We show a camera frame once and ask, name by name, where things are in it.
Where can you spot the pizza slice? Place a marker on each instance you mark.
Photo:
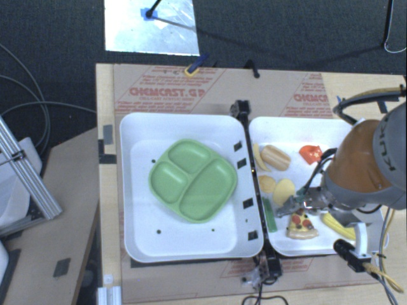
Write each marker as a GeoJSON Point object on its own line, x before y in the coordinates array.
{"type": "Point", "coordinates": [300, 226]}

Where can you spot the brown cardboard board red print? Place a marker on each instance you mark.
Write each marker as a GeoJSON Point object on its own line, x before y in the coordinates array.
{"type": "Point", "coordinates": [216, 84]}

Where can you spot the yellow oval crisp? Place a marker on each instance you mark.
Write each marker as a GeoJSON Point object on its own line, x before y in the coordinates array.
{"type": "Point", "coordinates": [283, 191]}

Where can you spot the black cylinder on white bracket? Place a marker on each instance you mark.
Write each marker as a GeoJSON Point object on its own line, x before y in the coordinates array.
{"type": "Point", "coordinates": [349, 254]}

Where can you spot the green divided plate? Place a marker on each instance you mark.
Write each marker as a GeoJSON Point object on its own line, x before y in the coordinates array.
{"type": "Point", "coordinates": [190, 183]}

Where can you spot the pale yellow banana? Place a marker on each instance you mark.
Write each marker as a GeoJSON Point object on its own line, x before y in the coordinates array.
{"type": "Point", "coordinates": [258, 157]}

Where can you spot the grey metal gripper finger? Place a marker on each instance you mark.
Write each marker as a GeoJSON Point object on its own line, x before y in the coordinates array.
{"type": "Point", "coordinates": [286, 210]}
{"type": "Point", "coordinates": [293, 200]}

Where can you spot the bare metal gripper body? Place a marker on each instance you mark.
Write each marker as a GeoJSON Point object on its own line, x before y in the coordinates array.
{"type": "Point", "coordinates": [315, 198]}

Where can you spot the green bean pod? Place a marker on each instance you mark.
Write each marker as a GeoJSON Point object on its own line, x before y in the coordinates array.
{"type": "Point", "coordinates": [270, 216]}

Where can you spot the tan hot dog bun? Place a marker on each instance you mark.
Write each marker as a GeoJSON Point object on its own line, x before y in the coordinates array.
{"type": "Point", "coordinates": [275, 157]}

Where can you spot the yellow corn cob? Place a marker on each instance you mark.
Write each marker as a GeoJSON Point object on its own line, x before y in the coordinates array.
{"type": "Point", "coordinates": [337, 226]}

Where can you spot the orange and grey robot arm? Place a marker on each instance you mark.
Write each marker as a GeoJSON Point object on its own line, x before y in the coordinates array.
{"type": "Point", "coordinates": [359, 157]}

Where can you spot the white plastic tray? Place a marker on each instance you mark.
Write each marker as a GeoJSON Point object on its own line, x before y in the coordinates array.
{"type": "Point", "coordinates": [295, 132]}
{"type": "Point", "coordinates": [143, 234]}

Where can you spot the thin black rod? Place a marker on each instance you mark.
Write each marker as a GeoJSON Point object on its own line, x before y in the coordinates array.
{"type": "Point", "coordinates": [254, 176]}

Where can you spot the tan round biscuit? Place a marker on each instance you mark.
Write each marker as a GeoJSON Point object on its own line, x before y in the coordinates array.
{"type": "Point", "coordinates": [266, 183]}

